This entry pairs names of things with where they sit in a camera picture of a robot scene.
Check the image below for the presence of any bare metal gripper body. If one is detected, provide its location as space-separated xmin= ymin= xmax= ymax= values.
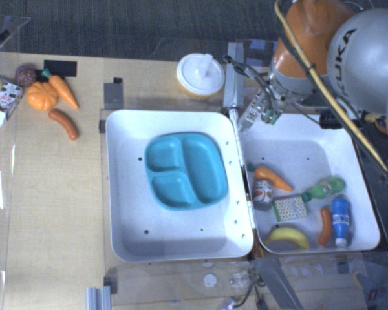
xmin=237 ymin=89 xmax=281 ymax=132

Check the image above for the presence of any white plastic tray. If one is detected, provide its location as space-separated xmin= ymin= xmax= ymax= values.
xmin=239 ymin=113 xmax=382 ymax=255
xmin=105 ymin=109 xmax=255 ymax=264

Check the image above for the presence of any yellow cup with white lid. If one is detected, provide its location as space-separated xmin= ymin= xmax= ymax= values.
xmin=176 ymin=53 xmax=226 ymax=100

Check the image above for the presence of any orange carrot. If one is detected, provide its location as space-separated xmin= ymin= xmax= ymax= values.
xmin=247 ymin=163 xmax=294 ymax=192
xmin=41 ymin=68 xmax=80 ymax=111

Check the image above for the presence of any blue divided plate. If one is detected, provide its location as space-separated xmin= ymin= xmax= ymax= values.
xmin=144 ymin=132 xmax=230 ymax=211

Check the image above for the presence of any orange and white can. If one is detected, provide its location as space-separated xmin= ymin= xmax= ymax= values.
xmin=252 ymin=179 xmax=274 ymax=211

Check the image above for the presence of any yellow patterned carton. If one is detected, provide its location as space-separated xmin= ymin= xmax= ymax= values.
xmin=273 ymin=196 xmax=309 ymax=223

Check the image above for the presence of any green bottle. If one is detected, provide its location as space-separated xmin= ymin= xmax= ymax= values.
xmin=301 ymin=176 xmax=347 ymax=203

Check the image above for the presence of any yellow banana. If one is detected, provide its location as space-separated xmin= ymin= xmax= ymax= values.
xmin=264 ymin=227 xmax=310 ymax=250

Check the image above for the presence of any orange sausage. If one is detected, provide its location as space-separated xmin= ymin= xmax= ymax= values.
xmin=318 ymin=207 xmax=334 ymax=247
xmin=48 ymin=108 xmax=80 ymax=141

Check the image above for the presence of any blue bottle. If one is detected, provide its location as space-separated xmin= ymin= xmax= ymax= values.
xmin=330 ymin=197 xmax=351 ymax=248

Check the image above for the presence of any orange pumpkin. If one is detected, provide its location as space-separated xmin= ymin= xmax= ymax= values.
xmin=27 ymin=81 xmax=59 ymax=112

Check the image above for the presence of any dark purple round fruit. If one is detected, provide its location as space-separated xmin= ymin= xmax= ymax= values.
xmin=14 ymin=65 xmax=38 ymax=88

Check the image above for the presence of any white cow print carton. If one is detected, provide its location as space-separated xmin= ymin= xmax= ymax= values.
xmin=0 ymin=74 xmax=24 ymax=129

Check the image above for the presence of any black cylinder on white bracket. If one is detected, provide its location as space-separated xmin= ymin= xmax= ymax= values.
xmin=319 ymin=112 xmax=345 ymax=130

